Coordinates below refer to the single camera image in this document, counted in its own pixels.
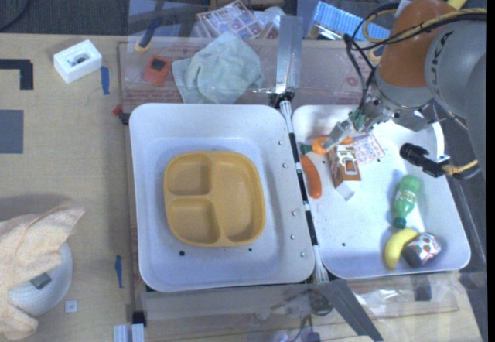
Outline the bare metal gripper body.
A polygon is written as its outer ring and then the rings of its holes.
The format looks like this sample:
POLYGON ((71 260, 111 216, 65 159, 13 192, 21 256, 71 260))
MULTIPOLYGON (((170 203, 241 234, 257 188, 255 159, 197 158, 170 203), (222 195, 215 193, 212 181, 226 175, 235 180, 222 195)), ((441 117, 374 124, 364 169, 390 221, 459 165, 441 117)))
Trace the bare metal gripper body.
POLYGON ((391 120, 400 113, 400 108, 378 99, 361 101, 348 119, 356 131, 370 131, 376 124, 391 120))

